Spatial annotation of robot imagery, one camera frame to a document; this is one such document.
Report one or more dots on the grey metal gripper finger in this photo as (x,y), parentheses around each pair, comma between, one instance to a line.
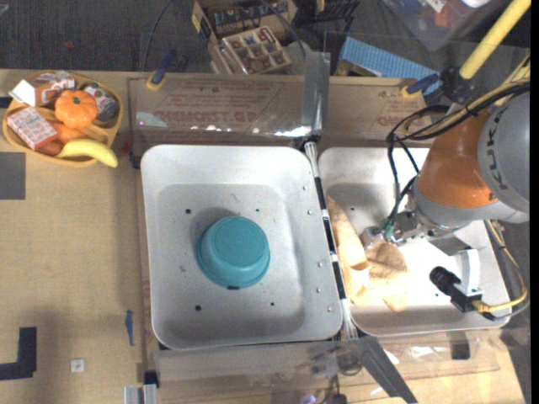
(369,236)

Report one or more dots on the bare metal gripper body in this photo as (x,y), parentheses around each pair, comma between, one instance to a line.
(414,225)

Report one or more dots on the brown bread slice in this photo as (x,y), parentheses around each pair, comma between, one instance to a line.
(387,261)

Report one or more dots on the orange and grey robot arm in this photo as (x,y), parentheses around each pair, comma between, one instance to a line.
(457,171)

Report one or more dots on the tan baguette bread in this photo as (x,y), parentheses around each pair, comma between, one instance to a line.
(347,238)

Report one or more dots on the pale bread slice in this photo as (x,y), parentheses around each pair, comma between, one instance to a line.
(379,295)

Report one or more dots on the white plastic tray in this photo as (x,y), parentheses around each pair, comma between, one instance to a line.
(236,166)
(421,309)

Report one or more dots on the teal bowl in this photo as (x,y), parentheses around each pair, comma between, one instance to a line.
(233,251)

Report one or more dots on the blue ribbed sheet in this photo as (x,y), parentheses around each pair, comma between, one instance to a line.
(383,61)

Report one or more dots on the wooden box of letter tiles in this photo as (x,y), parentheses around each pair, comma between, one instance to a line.
(257,53)

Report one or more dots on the clear plastic bin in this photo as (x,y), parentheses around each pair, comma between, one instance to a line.
(425,2)

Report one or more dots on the open cardboard box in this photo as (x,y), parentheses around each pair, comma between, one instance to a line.
(248,15)

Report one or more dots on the yellow divided plate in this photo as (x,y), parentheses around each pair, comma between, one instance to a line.
(105,131)

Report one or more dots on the yellow banana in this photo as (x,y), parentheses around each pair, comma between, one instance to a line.
(90,149)

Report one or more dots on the red and white can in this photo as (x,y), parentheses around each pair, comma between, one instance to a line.
(103,101)

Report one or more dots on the orange carrot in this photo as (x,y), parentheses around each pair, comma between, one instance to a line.
(69,134)

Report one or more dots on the orange pumpkin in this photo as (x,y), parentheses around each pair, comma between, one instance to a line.
(76,107)

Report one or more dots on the red and white box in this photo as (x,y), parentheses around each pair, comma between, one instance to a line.
(52,86)

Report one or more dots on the red and white flat carton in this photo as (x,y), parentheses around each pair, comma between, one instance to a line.
(31,128)

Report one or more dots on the small white carton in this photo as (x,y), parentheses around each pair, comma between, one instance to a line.
(22,91)

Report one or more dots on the black cylinder on white bracket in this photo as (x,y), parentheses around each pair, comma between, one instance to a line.
(455,286)

